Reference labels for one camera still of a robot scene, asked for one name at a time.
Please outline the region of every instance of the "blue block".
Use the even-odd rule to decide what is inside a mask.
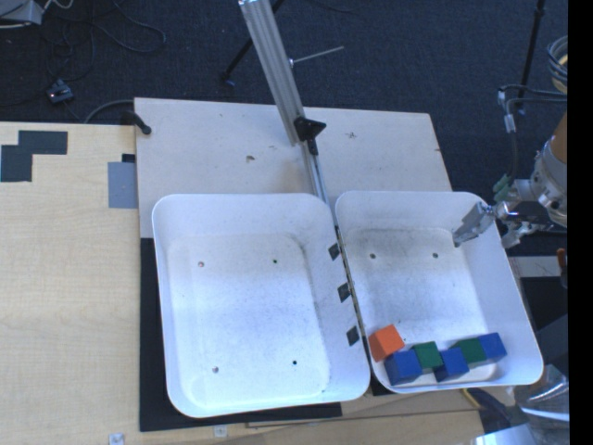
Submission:
[[[507,355],[507,350],[500,339],[498,333],[488,333],[487,335],[481,335],[478,337],[486,358],[490,361],[496,361]]]
[[[402,382],[413,381],[423,373],[418,356],[414,350],[396,351],[384,361],[389,383],[394,386]]]
[[[450,348],[441,351],[443,365],[435,368],[435,378],[437,382],[464,375],[470,371],[470,366],[463,357],[461,348]]]

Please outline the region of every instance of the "wooden table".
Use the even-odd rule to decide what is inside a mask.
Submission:
[[[319,110],[312,109],[311,115],[323,116]],[[330,113],[345,115],[335,109]],[[393,130],[402,141],[390,147],[394,159],[405,159],[404,152],[410,150],[406,140],[424,134],[430,144],[422,153],[432,153],[429,164],[442,167],[433,182],[450,189],[430,118],[393,113],[382,117],[396,125]],[[405,123],[398,128],[398,121]],[[344,403],[343,417],[317,426],[235,424],[216,430],[225,437],[215,437],[211,426],[140,432],[139,209],[110,208],[107,183],[108,164],[136,153],[137,129],[0,122],[0,146],[17,145],[19,131],[66,132],[68,152],[35,153],[31,181],[0,183],[3,444],[104,445],[111,434],[123,434],[126,444],[392,443],[397,437],[397,443],[443,445],[483,434],[478,412],[455,390],[367,394]],[[325,138],[320,136],[322,151],[335,149],[332,136],[364,147],[364,132],[347,127],[338,131],[331,135],[328,129]],[[327,159],[323,168],[335,194],[345,187],[332,175],[332,156]],[[414,183],[410,164],[399,166],[409,180],[398,182],[400,186]],[[507,390],[491,393],[512,403]]]

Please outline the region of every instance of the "white tray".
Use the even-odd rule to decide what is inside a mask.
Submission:
[[[387,389],[423,392],[533,384],[543,361],[495,226],[453,245],[452,231],[482,201],[459,192],[347,192],[335,214],[367,336],[393,324],[409,346],[498,332],[508,352],[496,363],[437,383],[434,374],[390,385],[383,362],[371,359]]]
[[[153,209],[167,390],[192,417],[349,401],[370,369],[327,205],[169,195]]]

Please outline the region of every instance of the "cube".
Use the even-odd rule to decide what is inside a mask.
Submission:
[[[385,358],[384,365],[392,386],[413,381],[423,373],[414,350],[397,351]]]
[[[461,339],[454,343],[451,348],[461,348],[463,357],[468,364],[484,362],[487,359],[482,343],[477,337]]]
[[[436,367],[443,365],[443,358],[441,358],[441,353],[434,341],[418,343],[411,348],[416,351],[416,356],[418,356],[418,361],[424,371],[430,369],[432,372]]]
[[[465,361],[461,348],[449,348],[441,351],[443,365],[435,369],[435,378],[437,382],[444,381],[464,375],[470,371],[470,366]]]
[[[498,361],[500,358],[507,355],[507,350],[505,349],[502,339],[500,339],[500,335],[498,333],[488,333],[487,335],[481,335],[478,337],[478,340],[484,349],[487,360]]]
[[[380,362],[390,354],[405,346],[397,329],[392,325],[385,326],[369,336],[369,348],[372,358]]]

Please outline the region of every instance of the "black tripod leg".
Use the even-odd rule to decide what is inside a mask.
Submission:
[[[282,5],[283,2],[284,2],[284,0],[277,0],[276,3],[271,8],[271,10],[274,13],[276,13],[276,11],[278,11],[278,8],[280,8],[280,6]],[[221,79],[224,83],[227,83],[229,85],[234,85],[234,82],[231,81],[231,73],[233,72],[233,70],[237,66],[237,64],[239,64],[241,59],[243,59],[243,56],[247,53],[247,51],[249,51],[249,48],[251,46],[253,46],[253,40],[251,38],[249,38],[247,43],[245,43],[245,45],[237,53],[237,56],[235,56],[233,61],[231,61],[231,64],[229,64],[228,68],[221,74]]]
[[[541,21],[544,13],[546,12],[544,5],[546,0],[537,0],[536,15],[534,17],[534,25],[531,29],[531,39],[529,41],[529,49],[527,50],[527,59],[525,60],[525,66],[523,69],[523,77],[521,78],[521,85],[527,85],[529,79],[529,71],[531,70],[531,62],[534,58],[534,52],[536,50],[537,33],[539,32],[539,22]],[[525,94],[522,89],[519,91],[518,97],[521,98]],[[524,115],[524,105],[522,103],[517,104],[517,110],[520,114]]]

